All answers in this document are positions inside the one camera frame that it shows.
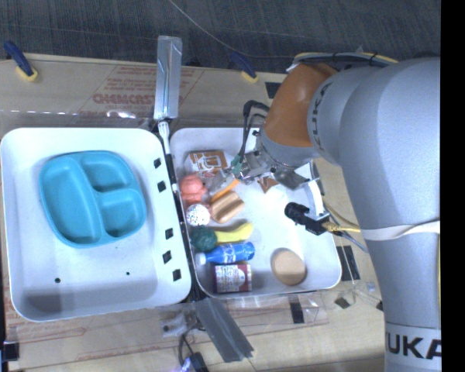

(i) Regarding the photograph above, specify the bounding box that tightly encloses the tan round biscuit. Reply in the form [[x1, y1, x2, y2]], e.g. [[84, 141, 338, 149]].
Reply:
[[270, 247, 308, 287]]

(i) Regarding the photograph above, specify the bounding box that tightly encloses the white speckled ball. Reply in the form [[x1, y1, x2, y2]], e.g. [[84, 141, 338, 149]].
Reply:
[[185, 203, 212, 227]]

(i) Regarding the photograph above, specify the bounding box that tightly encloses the blue bottle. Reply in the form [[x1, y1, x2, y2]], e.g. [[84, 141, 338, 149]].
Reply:
[[195, 241, 257, 266]]

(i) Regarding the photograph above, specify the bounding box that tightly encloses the black cylinder on white bracket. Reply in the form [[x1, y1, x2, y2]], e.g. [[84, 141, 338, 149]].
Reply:
[[284, 178, 331, 236]]

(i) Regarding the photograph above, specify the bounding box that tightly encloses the brown cardboard board, red print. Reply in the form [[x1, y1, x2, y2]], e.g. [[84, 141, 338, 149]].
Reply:
[[0, 52, 387, 372]]

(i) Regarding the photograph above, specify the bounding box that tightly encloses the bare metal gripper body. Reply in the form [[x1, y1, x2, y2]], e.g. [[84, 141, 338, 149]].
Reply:
[[235, 150, 312, 194]]

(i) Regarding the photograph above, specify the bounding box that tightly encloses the blue divided plate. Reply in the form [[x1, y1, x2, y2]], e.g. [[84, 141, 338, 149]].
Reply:
[[38, 150, 148, 250]]

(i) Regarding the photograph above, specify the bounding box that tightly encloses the green broccoli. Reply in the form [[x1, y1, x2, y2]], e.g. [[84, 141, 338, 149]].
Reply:
[[189, 226, 219, 253]]

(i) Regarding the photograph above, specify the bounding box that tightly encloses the pink toy doughnut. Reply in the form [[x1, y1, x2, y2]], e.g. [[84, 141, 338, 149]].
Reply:
[[179, 174, 209, 205]]

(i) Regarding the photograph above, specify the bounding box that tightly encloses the yellow banana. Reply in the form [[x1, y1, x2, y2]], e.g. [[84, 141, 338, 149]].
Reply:
[[214, 221, 254, 245]]

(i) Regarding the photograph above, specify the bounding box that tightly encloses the toy sausage in bun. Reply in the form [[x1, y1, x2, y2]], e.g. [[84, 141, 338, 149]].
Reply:
[[210, 190, 246, 225]]

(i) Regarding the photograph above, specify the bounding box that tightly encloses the white plastic tray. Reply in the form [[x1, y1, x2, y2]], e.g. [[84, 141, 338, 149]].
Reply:
[[169, 126, 343, 298], [0, 126, 193, 322]]

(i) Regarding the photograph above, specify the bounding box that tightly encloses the red can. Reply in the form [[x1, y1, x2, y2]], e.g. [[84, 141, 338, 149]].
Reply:
[[212, 262, 253, 295]]

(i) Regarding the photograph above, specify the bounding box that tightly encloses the orange carrot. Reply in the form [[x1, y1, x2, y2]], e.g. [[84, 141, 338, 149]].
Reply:
[[211, 178, 241, 203]]

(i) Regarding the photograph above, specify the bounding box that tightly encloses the brown and white carton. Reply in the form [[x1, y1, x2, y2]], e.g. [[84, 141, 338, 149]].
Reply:
[[184, 150, 229, 182]]

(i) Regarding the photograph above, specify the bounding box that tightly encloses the black block with thin wires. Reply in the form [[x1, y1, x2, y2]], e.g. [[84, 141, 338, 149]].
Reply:
[[188, 351, 210, 372]]

